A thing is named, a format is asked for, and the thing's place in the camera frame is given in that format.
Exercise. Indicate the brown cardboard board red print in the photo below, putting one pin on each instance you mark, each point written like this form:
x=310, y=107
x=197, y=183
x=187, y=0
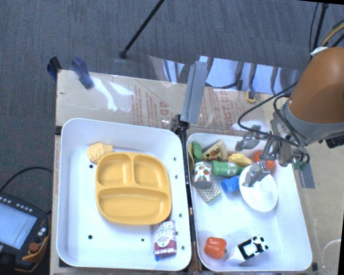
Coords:
x=151, y=103

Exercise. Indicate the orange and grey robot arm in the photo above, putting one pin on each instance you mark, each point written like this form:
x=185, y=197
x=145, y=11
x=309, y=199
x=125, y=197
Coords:
x=323, y=86

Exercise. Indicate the green toy vegetable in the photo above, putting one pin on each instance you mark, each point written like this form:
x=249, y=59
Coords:
x=198, y=151

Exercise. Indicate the green bottle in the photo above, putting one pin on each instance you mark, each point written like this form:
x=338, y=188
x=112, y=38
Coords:
x=225, y=168

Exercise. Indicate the red and white packet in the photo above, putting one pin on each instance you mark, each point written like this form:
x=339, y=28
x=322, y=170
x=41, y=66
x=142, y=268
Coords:
x=165, y=239

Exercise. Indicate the orange tomato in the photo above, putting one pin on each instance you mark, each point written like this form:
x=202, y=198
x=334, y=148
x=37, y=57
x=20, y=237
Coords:
x=257, y=156

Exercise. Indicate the orange bell pepper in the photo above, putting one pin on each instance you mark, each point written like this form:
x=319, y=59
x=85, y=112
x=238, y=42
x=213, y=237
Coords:
x=215, y=247

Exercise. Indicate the pale yellow taco shell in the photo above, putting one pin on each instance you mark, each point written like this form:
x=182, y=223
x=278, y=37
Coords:
x=191, y=159

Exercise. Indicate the yellow corn cob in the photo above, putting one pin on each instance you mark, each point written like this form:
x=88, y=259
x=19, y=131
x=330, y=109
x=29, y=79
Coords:
x=96, y=152

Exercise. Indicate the yellow divided plate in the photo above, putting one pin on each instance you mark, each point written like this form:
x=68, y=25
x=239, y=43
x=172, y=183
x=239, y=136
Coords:
x=132, y=204

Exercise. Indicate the pizza slice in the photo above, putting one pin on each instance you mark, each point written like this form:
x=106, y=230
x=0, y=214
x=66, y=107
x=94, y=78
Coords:
x=216, y=151

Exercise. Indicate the black cylinder on white bracket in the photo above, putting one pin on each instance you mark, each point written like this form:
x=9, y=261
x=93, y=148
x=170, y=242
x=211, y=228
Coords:
x=338, y=139

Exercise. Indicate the white plastic tray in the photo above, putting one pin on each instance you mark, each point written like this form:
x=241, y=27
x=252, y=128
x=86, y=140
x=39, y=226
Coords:
x=116, y=244
x=242, y=225

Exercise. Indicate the red and white can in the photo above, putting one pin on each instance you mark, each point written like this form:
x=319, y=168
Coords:
x=202, y=174

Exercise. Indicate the black and white carton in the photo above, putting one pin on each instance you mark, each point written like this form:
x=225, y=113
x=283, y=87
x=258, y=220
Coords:
x=250, y=249

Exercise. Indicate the white bowl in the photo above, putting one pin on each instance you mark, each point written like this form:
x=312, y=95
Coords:
x=262, y=195

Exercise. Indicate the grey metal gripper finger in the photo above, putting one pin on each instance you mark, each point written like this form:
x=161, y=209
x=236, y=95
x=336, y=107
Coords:
x=249, y=140
x=255, y=174

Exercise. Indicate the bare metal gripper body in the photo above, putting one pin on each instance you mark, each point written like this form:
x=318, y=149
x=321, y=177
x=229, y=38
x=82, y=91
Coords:
x=283, y=148

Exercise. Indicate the thin black and white rod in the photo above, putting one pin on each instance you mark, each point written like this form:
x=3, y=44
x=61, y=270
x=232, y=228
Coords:
x=189, y=203

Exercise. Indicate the blue bottle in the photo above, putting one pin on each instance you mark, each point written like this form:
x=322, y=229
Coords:
x=231, y=184

